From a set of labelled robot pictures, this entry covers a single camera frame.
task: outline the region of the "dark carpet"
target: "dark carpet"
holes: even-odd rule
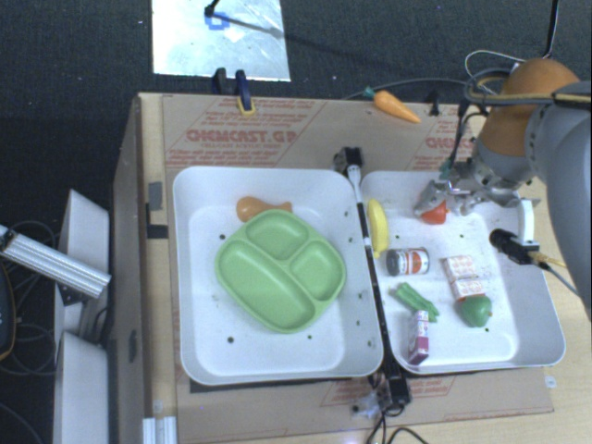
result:
[[[466,79],[485,48],[542,56],[551,0],[280,0],[292,82],[253,82],[254,95],[341,98],[408,78]],[[592,0],[561,0],[553,55],[590,79]],[[40,220],[59,231],[68,190],[105,208],[135,93],[208,93],[203,78],[152,72],[151,0],[0,0],[0,224]],[[508,63],[488,56],[475,69]],[[438,87],[401,87],[423,101]],[[40,282],[25,322],[52,327],[53,289]],[[23,350],[42,360],[47,344]],[[0,402],[52,440],[53,379],[0,371]],[[0,409],[0,444],[35,442]]]

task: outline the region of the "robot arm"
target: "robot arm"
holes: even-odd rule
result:
[[[526,93],[583,95],[587,110],[553,100],[520,103]],[[454,163],[441,182],[432,181],[415,214],[421,216],[443,200],[463,215],[484,201],[513,207],[520,202],[516,190],[540,177],[547,184],[561,254],[590,317],[590,82],[578,81],[556,61],[533,59],[506,79],[500,95],[518,102],[493,107],[472,157]]]

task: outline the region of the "metal sheet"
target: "metal sheet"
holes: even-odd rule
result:
[[[154,73],[290,81],[279,0],[153,0]]]

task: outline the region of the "toy banana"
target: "toy banana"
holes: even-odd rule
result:
[[[385,210],[376,199],[370,199],[368,202],[368,220],[370,221],[372,250],[374,257],[378,258],[389,248],[389,223]]]

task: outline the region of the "green divided plate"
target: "green divided plate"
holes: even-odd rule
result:
[[[345,284],[345,264],[306,222],[273,209],[224,242],[216,276],[253,317],[291,333],[310,326],[335,300]]]

